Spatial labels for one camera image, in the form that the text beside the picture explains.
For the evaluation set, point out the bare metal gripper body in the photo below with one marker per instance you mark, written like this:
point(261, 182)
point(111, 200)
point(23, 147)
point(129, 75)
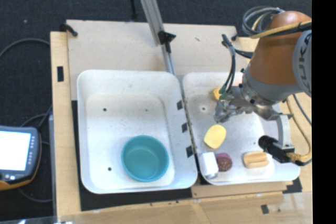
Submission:
point(246, 103)

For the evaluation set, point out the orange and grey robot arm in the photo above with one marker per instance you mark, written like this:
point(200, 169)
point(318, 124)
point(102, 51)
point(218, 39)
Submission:
point(275, 60)

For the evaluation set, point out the tan bread slice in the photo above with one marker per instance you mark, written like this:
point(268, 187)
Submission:
point(256, 160)

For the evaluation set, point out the pale wood board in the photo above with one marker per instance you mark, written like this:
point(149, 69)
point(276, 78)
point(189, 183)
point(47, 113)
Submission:
point(118, 47)

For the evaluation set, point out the teal bowl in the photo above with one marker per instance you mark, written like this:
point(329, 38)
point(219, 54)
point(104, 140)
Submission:
point(145, 158)

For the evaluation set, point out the black cylinder on white bracket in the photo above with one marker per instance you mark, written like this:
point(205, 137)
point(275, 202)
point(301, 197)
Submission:
point(275, 149)

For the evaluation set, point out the yellow oval slice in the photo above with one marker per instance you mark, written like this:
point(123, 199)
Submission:
point(215, 137)

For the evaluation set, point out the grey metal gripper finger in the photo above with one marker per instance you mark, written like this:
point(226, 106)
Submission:
point(229, 113)
point(218, 114)

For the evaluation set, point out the white carton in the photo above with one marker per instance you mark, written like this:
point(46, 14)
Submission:
point(208, 164)

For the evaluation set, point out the white plastic tray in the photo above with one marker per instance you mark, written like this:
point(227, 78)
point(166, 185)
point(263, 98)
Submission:
point(244, 133)
point(110, 126)

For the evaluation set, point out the small yellow piece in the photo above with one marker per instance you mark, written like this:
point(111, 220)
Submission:
point(216, 94)

